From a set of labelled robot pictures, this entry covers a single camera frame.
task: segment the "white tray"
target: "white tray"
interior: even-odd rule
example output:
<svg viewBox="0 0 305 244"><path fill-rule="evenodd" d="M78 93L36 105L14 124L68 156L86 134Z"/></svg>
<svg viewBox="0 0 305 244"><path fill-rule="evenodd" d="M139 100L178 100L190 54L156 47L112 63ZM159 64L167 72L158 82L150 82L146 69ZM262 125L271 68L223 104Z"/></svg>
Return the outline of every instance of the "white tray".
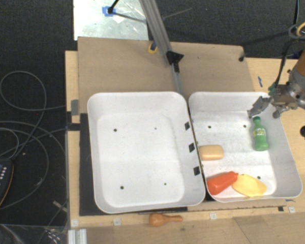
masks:
<svg viewBox="0 0 305 244"><path fill-rule="evenodd" d="M234 171L260 177L267 186L264 196L257 198L246 197L229 187L213 196L216 201L296 197L302 191L281 120L272 117L275 111L272 105L259 115L267 131L269 150L253 149L254 124L247 110L252 108L259 96L266 97L267 94L197 92L189 98L197 144L219 144L224 149L221 160L202 162L206 178Z"/></svg>
<svg viewBox="0 0 305 244"><path fill-rule="evenodd" d="M99 93L87 107L95 201L102 211L181 207L204 199L188 107L181 95Z"/></svg>

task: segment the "red bottle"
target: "red bottle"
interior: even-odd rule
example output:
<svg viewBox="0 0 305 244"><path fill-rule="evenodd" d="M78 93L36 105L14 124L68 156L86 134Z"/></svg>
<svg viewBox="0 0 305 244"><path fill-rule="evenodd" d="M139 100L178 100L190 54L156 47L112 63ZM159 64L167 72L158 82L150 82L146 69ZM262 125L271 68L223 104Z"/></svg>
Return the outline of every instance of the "red bottle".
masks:
<svg viewBox="0 0 305 244"><path fill-rule="evenodd" d="M207 180L210 194L216 195L237 181L238 173L230 171Z"/></svg>

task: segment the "black floor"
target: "black floor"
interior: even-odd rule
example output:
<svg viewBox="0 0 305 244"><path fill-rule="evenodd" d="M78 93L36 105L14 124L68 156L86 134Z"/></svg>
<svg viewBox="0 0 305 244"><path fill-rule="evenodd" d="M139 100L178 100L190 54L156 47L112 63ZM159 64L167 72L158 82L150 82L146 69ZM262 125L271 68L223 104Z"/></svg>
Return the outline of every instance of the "black floor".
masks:
<svg viewBox="0 0 305 244"><path fill-rule="evenodd" d="M161 14L191 11L167 18L165 26L171 41L242 45L249 57L281 55L288 40L296 0L157 0ZM305 20L305 0L300 2L299 22ZM47 92L47 108L65 104L64 51L75 50L73 41L72 0L0 0L0 82L10 72L27 71L42 80ZM2 83L5 97L23 108L42 109L44 93L32 76L15 73ZM5 103L0 96L0 127L30 133L42 111L24 111ZM40 127L47 131L64 129L64 108L47 110ZM27 135L20 132L20 142ZM36 130L35 136L44 134ZM55 133L64 146L64 131ZM41 138L49 156L46 179L46 155L39 143L29 142L15 161L11 190L3 207L37 191L24 201L0 210L0 223L48 225L58 212L53 201L66 201L65 157L52 137ZM14 147L11 132L0 132L0 153ZM63 225L62 211L52 225Z"/></svg>

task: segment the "green bottle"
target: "green bottle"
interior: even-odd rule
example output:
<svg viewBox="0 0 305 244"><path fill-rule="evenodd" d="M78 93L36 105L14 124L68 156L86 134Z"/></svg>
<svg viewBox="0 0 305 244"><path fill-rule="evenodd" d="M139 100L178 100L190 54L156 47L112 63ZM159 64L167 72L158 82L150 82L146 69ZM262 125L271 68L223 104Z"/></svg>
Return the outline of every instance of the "green bottle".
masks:
<svg viewBox="0 0 305 244"><path fill-rule="evenodd" d="M253 118L255 124L253 129L253 137L255 142L256 151L265 151L269 148L268 142L266 141L266 132L264 127L261 125L261 118L255 116Z"/></svg>

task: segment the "yellow cable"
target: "yellow cable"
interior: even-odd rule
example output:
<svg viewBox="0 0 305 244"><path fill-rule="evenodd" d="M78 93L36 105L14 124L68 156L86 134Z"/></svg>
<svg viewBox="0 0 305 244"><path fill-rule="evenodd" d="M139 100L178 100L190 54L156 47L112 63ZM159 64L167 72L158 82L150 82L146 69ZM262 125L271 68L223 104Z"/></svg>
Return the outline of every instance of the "yellow cable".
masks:
<svg viewBox="0 0 305 244"><path fill-rule="evenodd" d="M302 23L296 30L297 36L301 36L300 31L305 27L305 22Z"/></svg>

